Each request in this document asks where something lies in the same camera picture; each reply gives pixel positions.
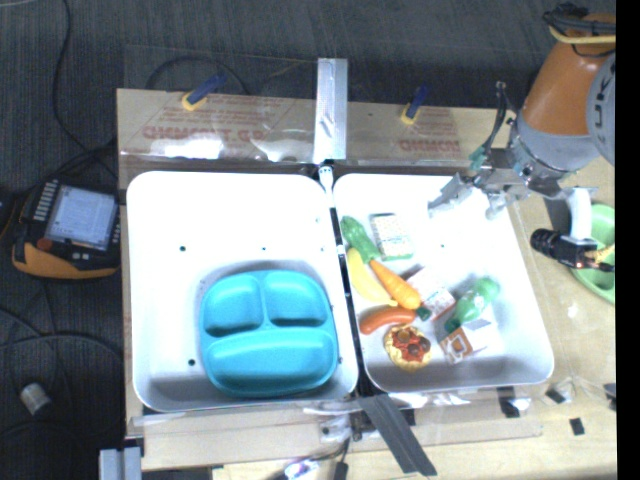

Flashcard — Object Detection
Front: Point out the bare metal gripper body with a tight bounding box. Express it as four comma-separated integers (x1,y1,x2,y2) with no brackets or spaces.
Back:
472,148,572,200

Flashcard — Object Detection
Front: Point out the white plastic tray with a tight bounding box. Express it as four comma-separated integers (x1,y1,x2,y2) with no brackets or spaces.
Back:
125,170,361,414
331,172,556,395

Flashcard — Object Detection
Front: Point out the white carton with green print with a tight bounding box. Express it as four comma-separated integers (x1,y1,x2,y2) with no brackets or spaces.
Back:
369,212,416,262

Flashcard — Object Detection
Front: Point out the green bottle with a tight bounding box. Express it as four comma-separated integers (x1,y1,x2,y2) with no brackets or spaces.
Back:
443,276,502,335

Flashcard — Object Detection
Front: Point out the green divided plate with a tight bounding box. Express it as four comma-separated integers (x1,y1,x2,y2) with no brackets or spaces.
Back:
568,202,617,305

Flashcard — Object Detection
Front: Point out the white and red carton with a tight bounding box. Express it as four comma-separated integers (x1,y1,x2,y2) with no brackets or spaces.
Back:
406,266,458,322

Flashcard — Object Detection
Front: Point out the orange carrot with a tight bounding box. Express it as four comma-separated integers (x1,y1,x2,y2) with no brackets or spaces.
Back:
368,259,423,311

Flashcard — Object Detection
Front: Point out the yellow banana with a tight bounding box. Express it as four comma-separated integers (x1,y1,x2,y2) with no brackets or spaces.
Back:
346,246,399,308

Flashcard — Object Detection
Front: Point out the white carton with orange print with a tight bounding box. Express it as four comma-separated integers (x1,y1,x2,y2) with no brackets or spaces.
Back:
438,317,504,366

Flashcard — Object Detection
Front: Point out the orange-red sausage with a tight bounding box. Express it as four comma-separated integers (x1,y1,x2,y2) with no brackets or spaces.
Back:
358,305,418,336

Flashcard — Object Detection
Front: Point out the yellow pizza slice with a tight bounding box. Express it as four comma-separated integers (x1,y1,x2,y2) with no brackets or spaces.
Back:
383,324,434,372

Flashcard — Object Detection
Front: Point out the brown cardboard board, red print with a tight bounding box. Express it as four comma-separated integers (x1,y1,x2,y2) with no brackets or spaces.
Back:
115,87,557,471

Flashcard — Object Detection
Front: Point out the blue divided plate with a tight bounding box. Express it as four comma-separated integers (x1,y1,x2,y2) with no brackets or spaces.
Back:
198,269,341,400

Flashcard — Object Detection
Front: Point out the grey metal can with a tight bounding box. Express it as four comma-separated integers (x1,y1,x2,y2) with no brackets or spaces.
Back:
19,381,53,416

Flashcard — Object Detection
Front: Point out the black cylinder on white bracket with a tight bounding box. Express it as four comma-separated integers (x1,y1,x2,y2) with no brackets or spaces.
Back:
530,186,601,270

